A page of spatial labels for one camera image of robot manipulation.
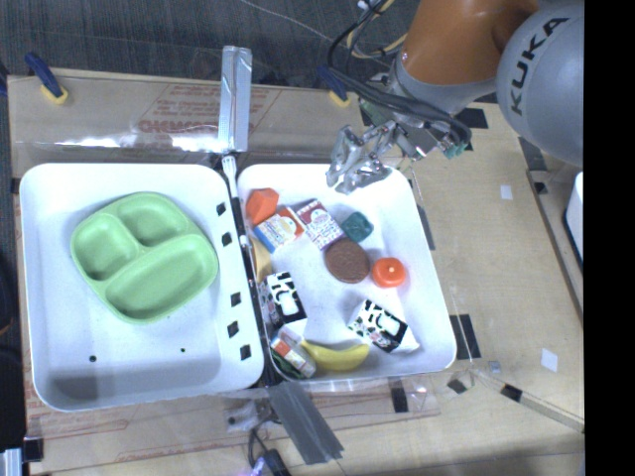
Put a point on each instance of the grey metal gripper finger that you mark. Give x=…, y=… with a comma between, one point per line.
x=364, y=176
x=347, y=149

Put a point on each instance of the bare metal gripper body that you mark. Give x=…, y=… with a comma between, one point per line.
x=427, y=139

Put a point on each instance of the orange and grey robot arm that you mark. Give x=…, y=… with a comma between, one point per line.
x=496, y=42

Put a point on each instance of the teal green cube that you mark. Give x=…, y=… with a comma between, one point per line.
x=357, y=227

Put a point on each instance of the red and white carton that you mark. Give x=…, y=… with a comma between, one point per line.
x=320, y=223

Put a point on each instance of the brown round biscuit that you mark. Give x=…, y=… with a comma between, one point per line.
x=347, y=261

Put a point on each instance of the orange round can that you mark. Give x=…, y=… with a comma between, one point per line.
x=388, y=273

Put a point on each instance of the yellow and blue carton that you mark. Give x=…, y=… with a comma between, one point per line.
x=280, y=230

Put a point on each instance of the orange faceted block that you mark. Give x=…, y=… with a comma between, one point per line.
x=261, y=206

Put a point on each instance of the thin black and white rod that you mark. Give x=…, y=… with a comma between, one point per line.
x=237, y=206

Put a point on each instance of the white plastic tray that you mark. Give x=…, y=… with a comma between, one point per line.
x=327, y=300
x=149, y=365

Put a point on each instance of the yellow curved toy piece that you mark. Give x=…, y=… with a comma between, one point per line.
x=260, y=261

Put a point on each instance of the black and white cow-print carton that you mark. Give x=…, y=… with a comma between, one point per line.
x=285, y=299
x=379, y=326

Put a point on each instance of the yellow banana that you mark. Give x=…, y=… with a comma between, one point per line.
x=340, y=357

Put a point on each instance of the green divided plate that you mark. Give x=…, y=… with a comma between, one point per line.
x=159, y=275

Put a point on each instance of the brown cardboard board, red print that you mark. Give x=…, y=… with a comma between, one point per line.
x=124, y=102

